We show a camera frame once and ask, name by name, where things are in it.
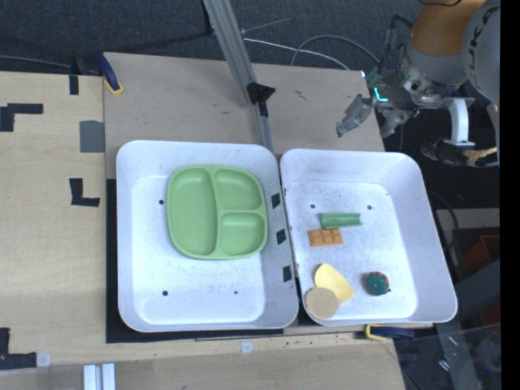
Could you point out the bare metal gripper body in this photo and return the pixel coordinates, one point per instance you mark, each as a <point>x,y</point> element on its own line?
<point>418,87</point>

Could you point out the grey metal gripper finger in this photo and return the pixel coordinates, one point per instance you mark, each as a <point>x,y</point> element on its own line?
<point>354,115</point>
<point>393,121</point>

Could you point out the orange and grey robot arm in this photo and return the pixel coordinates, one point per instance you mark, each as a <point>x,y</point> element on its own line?
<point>443,22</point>

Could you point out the green toy celery piece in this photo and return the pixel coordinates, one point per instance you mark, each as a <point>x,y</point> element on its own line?
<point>339,219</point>

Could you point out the orange toy biscuit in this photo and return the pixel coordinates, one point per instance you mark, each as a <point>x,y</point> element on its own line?
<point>325,238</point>

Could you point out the white plastic tray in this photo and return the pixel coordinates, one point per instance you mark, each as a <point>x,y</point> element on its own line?
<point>203,291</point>
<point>382,250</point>

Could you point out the dark green studded ball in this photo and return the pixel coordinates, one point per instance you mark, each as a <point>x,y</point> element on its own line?
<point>376,283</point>

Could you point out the yellow toy crisp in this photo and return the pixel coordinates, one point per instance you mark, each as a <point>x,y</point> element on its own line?
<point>335,280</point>

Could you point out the brown cardboard board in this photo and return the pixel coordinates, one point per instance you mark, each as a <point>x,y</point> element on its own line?
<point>183,100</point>

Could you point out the tan round toy biscuit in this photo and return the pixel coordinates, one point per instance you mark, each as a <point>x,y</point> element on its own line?
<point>321,303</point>

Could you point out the green divided plate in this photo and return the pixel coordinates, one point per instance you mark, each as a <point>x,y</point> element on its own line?
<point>191,213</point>

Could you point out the black cylinder on white bracket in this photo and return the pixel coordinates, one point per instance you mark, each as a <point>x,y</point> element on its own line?
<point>459,124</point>

